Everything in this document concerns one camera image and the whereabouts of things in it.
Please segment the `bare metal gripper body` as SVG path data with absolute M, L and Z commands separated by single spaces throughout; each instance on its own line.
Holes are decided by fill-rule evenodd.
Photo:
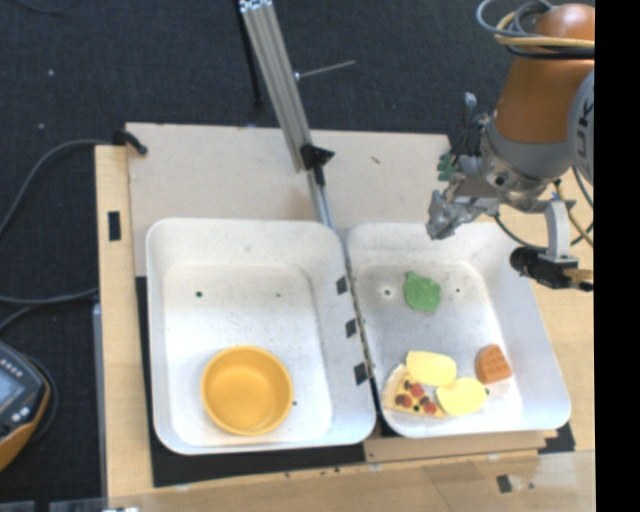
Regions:
M 443 196 L 448 205 L 459 205 L 460 221 L 479 215 L 495 217 L 502 205 L 524 213 L 541 209 L 540 197 L 549 185 L 547 177 L 529 176 L 492 153 L 443 155 Z

